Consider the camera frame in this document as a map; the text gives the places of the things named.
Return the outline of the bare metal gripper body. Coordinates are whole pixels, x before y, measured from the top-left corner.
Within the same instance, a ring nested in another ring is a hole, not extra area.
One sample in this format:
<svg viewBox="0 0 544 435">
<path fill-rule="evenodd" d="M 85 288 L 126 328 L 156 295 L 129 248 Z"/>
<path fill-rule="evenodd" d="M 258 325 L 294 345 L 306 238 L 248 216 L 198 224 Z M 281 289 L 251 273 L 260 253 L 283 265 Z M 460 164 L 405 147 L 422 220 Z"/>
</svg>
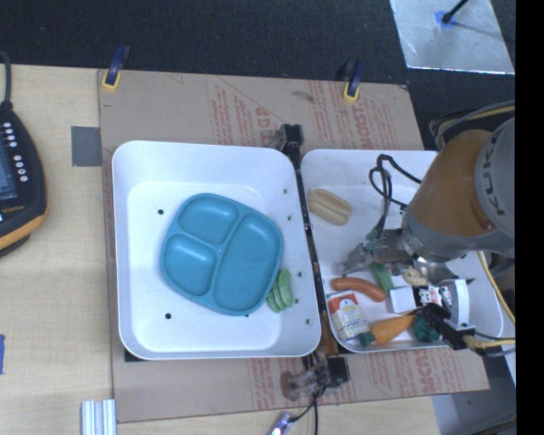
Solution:
<svg viewBox="0 0 544 435">
<path fill-rule="evenodd" d="M 409 229 L 385 229 L 370 250 L 373 260 L 381 264 L 411 264 L 418 257 L 415 239 Z"/>
</svg>

